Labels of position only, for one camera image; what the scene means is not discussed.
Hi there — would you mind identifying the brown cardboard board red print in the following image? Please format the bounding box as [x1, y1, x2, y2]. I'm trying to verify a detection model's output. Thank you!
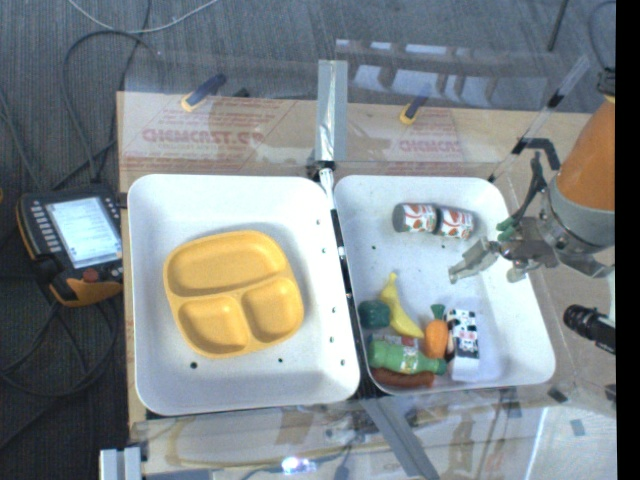
[115, 90, 617, 475]

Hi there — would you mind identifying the green broccoli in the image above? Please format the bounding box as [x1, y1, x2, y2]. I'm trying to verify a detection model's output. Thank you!
[356, 298, 392, 331]

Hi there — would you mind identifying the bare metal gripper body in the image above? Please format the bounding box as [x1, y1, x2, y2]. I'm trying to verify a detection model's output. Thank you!
[499, 215, 570, 270]

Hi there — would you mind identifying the green bottle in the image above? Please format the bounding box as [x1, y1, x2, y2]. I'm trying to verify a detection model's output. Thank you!
[366, 338, 448, 376]

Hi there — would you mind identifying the black cylinder on white bracket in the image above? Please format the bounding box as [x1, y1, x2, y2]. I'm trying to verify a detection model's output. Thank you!
[562, 266, 617, 355]

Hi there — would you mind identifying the white plastic tray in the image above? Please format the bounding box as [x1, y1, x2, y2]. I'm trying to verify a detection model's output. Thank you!
[332, 174, 558, 397]
[126, 173, 362, 417]

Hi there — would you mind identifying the black and white milk carton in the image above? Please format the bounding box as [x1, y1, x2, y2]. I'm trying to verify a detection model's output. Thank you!
[444, 308, 482, 384]

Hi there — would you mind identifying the yellow divided plate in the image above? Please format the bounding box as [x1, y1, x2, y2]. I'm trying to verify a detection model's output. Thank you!
[162, 229, 307, 361]

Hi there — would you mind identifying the orange carrot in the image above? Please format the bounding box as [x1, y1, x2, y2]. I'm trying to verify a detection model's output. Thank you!
[421, 303, 451, 361]

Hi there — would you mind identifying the yellow banana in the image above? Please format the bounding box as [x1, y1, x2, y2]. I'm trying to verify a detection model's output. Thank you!
[377, 271, 426, 341]

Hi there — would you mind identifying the orange and white can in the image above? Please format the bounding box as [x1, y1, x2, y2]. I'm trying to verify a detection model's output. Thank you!
[391, 202, 442, 235]
[435, 206, 476, 241]

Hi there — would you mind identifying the brown sausage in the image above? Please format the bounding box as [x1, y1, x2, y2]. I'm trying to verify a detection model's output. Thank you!
[370, 366, 437, 390]

